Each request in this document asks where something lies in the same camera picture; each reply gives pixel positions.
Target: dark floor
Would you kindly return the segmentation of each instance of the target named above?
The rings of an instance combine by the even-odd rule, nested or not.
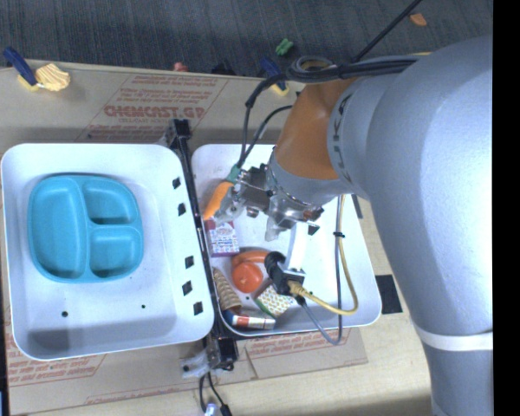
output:
[[[255,76],[268,55],[284,67],[299,55],[343,62],[412,0],[0,0],[2,51],[28,58],[209,73],[224,62]],[[492,33],[493,0],[425,0],[368,55],[431,51]],[[283,38],[295,43],[284,58]],[[0,388],[4,357],[0,298]]]

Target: green object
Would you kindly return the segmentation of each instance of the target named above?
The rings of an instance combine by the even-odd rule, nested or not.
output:
[[[291,48],[293,48],[294,43],[290,40],[284,38],[281,40],[281,43],[279,43],[276,47],[276,54],[277,55],[285,55],[289,52]]]

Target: white plastic tray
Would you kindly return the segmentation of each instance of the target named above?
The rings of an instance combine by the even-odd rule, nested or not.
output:
[[[273,146],[256,145],[246,161],[244,169],[250,166],[259,167],[267,163]],[[240,145],[206,145],[202,146],[192,155],[192,168],[197,188],[198,202],[201,209],[210,199],[212,191],[223,180],[231,165],[238,160]],[[325,212],[318,219],[320,230],[307,238],[306,251],[303,257],[302,268],[306,271],[304,287],[312,291],[321,299],[330,304],[337,305],[337,291],[335,280],[335,215],[337,201],[334,200],[323,206]],[[287,255],[289,247],[289,231],[282,232],[276,241],[265,242],[267,216],[260,213],[257,218],[250,218],[243,213],[234,221],[237,238],[241,248],[263,248],[277,250]],[[380,292],[374,277],[372,264],[370,263],[367,247],[361,232],[360,223],[355,213],[354,205],[350,197],[345,204],[343,218],[343,234],[345,235],[345,254],[349,271],[358,296],[358,311],[351,316],[343,316],[344,327],[358,327],[373,323],[380,316],[381,299]],[[228,280],[231,281],[231,258],[211,257],[211,266],[222,270]],[[353,298],[348,292],[347,282],[341,267],[341,299],[344,309],[354,306]],[[245,307],[257,309],[251,295],[237,291]],[[336,328],[337,317],[335,314],[323,309],[314,302],[309,302],[315,316],[324,328]],[[233,332],[243,336],[275,335],[315,330],[315,325],[309,319],[306,312],[294,304],[276,322],[271,330],[236,329],[227,322],[225,325]]]
[[[211,330],[205,268],[172,151],[158,145],[24,144],[3,156],[1,172],[13,335],[27,356],[54,360],[148,348],[196,341]],[[137,198],[145,251],[130,276],[59,283],[33,265],[29,195],[40,180],[66,172],[117,179]],[[181,208],[185,213],[179,215]]]

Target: light blue container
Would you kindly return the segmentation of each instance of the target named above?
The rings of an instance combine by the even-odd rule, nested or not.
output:
[[[127,276],[144,252],[133,193],[102,176],[69,174],[41,181],[29,196],[28,232],[36,268],[59,282]]]

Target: cardboard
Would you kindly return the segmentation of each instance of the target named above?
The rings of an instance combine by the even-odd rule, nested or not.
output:
[[[30,62],[35,68],[45,63]],[[241,140],[244,101],[259,82],[232,76],[191,75],[144,69],[57,63],[71,83],[59,93],[22,87],[12,68],[0,68],[0,159],[25,142],[155,143],[172,118],[190,120],[192,150],[205,143]],[[274,108],[289,105],[301,85],[285,96],[265,91],[253,110],[250,130]],[[284,116],[274,119],[264,140],[277,137]],[[182,379],[179,360],[195,355],[199,342],[102,354],[65,361],[34,361],[17,348],[11,333],[0,184],[0,236],[8,383],[12,415],[87,406],[137,397],[184,392],[198,378]],[[222,384],[263,380],[367,362],[357,328],[344,330],[333,347],[317,333],[271,336],[238,343],[235,370]]]

